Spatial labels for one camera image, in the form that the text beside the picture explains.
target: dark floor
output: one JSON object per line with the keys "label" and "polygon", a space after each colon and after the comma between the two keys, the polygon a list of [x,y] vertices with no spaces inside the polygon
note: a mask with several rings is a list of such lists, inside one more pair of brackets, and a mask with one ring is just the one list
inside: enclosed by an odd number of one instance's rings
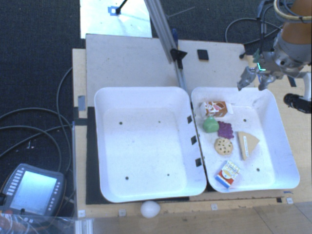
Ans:
{"label": "dark floor", "polygon": [[[180,39],[225,41],[227,25],[238,18],[255,18],[261,0],[161,0],[167,15],[195,6],[188,12],[170,17]],[[281,25],[272,9],[266,20]],[[228,32],[229,42],[245,43],[259,35],[252,21],[235,24]],[[264,50],[272,47],[270,37]],[[84,48],[80,39],[79,0],[0,0],[0,117],[13,110],[36,107],[57,110],[58,86],[72,65],[72,49]],[[252,54],[258,43],[245,46]],[[59,94],[59,109],[73,120],[71,73]],[[60,126],[56,115],[39,110],[19,112],[0,118],[0,155],[17,142],[36,134],[29,129],[3,129],[26,125],[40,129]],[[66,130],[71,142],[70,131]],[[61,172],[70,161],[69,148],[62,130],[51,132],[62,153]],[[57,170],[59,156],[53,142],[39,136],[0,156],[0,184],[20,163]],[[71,169],[66,173],[66,195],[73,191]],[[71,211],[61,212],[69,215]]]}

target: cheese wedge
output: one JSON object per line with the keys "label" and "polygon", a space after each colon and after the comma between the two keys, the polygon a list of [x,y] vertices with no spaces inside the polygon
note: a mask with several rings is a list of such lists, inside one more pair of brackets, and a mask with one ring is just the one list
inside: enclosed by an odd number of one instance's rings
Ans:
{"label": "cheese wedge", "polygon": [[243,159],[246,160],[252,154],[259,140],[245,132],[238,132],[238,139]]}

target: teal light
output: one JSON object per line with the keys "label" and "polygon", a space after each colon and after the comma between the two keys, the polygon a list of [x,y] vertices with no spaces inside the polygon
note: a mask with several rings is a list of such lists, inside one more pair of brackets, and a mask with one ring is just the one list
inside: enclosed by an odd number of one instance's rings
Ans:
{"label": "teal light", "polygon": [[259,62],[257,64],[260,71],[266,71],[266,69],[261,69]]}

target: black rod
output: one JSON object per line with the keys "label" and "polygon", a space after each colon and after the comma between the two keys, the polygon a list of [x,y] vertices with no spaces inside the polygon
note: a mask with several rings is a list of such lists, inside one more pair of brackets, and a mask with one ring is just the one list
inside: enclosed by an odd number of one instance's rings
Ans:
{"label": "black rod", "polygon": [[116,9],[116,14],[119,15],[120,14],[120,11],[121,11],[121,8],[125,5],[125,3],[127,2],[128,0],[125,0],[122,2],[121,6],[119,6],[117,9]]}

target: white ball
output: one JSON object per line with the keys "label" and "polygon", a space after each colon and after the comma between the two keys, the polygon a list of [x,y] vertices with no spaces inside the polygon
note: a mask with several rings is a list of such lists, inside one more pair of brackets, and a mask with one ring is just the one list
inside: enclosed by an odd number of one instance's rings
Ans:
{"label": "white ball", "polygon": [[145,201],[141,205],[141,213],[143,217],[151,218],[155,217],[160,212],[160,205],[154,201]]}

